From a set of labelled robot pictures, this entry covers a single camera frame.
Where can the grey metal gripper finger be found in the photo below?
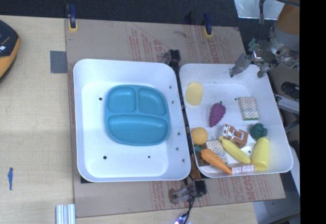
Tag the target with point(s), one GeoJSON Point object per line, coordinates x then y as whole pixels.
{"type": "Point", "coordinates": [265, 67]}
{"type": "Point", "coordinates": [240, 63]}

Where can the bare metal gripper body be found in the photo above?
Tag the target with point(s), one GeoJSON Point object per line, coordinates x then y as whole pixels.
{"type": "Point", "coordinates": [277, 53]}

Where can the white plastic tray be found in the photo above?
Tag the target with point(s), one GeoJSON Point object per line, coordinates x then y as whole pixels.
{"type": "Point", "coordinates": [229, 83]}
{"type": "Point", "coordinates": [91, 121]}

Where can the orange patterned white carton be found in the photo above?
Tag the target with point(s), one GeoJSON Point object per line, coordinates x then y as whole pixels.
{"type": "Point", "coordinates": [216, 146]}
{"type": "Point", "coordinates": [248, 108]}

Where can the yellow oval biscuit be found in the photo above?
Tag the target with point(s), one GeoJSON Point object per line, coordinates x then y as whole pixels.
{"type": "Point", "coordinates": [194, 93]}

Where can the purple grapes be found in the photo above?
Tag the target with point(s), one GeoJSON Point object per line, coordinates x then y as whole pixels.
{"type": "Point", "coordinates": [216, 114]}

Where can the green broccoli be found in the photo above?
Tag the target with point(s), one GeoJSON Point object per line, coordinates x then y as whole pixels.
{"type": "Point", "coordinates": [258, 130]}

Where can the brown and white carton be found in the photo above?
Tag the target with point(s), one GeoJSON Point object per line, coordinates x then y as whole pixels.
{"type": "Point", "coordinates": [237, 134]}

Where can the thin black and white rod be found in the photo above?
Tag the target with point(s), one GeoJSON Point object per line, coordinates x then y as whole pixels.
{"type": "Point", "coordinates": [184, 113]}

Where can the orange round fruit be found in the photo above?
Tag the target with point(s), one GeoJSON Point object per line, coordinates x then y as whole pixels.
{"type": "Point", "coordinates": [199, 135]}

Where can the yellow bottle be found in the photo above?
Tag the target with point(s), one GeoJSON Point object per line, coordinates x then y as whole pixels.
{"type": "Point", "coordinates": [261, 154]}

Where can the yellow banana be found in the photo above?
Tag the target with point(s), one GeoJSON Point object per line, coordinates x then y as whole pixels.
{"type": "Point", "coordinates": [235, 150]}

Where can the orange carrot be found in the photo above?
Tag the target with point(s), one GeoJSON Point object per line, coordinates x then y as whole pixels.
{"type": "Point", "coordinates": [214, 159]}

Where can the white carton red print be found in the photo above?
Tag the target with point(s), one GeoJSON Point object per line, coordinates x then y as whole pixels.
{"type": "Point", "coordinates": [244, 168]}

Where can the blue divided plate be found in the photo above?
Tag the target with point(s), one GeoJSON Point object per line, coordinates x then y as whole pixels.
{"type": "Point", "coordinates": [137, 116]}

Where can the brown cardboard board red print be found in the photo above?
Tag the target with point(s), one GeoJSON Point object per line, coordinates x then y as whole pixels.
{"type": "Point", "coordinates": [107, 39]}

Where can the black cylinder on white bracket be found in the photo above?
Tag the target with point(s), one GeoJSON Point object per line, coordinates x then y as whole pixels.
{"type": "Point", "coordinates": [290, 89]}

